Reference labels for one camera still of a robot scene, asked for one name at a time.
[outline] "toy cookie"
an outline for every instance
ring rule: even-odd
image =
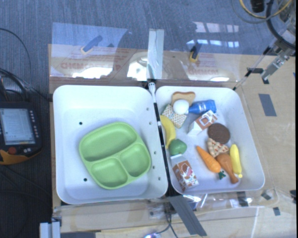
[[[230,139],[230,132],[223,124],[216,122],[208,128],[208,136],[216,142],[226,144]]]

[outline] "white tray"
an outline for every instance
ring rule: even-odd
[[[56,189],[68,204],[162,197],[168,182],[153,100],[140,87],[61,86],[53,94]],[[143,139],[151,156],[150,170],[125,187],[101,188],[80,158],[78,144],[90,131],[124,121]]]
[[[208,99],[215,101],[217,107],[216,116],[218,117],[216,122],[225,125],[230,131],[230,140],[226,145],[230,147],[234,143],[238,146],[243,174],[243,177],[239,179],[238,183],[232,184],[230,183],[228,175],[220,180],[218,174],[208,170],[196,150],[196,145],[199,145],[208,151],[206,144],[208,139],[207,129],[196,136],[187,135],[189,125],[199,117],[199,115],[196,114],[188,114],[182,127],[180,129],[176,128],[176,135],[177,138],[184,141],[188,146],[183,156],[191,164],[199,181],[199,185],[189,188],[184,193],[189,195],[201,195],[206,193],[260,189],[264,185],[265,176],[238,94],[231,89],[220,87],[162,86],[156,91],[156,101],[160,114],[162,114],[166,105],[171,103],[171,96],[176,91],[195,92],[196,97],[194,101]],[[167,156],[172,186],[176,191],[183,194],[179,182],[172,171],[168,150]]]

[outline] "toy bread slice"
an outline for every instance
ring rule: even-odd
[[[192,105],[195,99],[195,92],[174,92],[172,94],[171,105],[177,100],[186,100],[189,102],[189,105]]]
[[[214,141],[211,138],[208,138],[208,150],[209,153],[215,158],[217,155],[221,154],[221,153],[228,153],[229,152],[229,148],[226,145],[223,145],[221,143],[218,143],[216,141]]]

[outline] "orange carrot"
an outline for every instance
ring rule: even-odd
[[[200,146],[197,146],[196,148],[205,165],[207,165],[208,169],[214,173],[219,173],[221,171],[221,166],[218,161],[207,151],[203,150]]]

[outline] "toy egg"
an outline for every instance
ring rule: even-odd
[[[178,115],[187,114],[190,104],[186,100],[177,100],[173,103],[173,111]]]

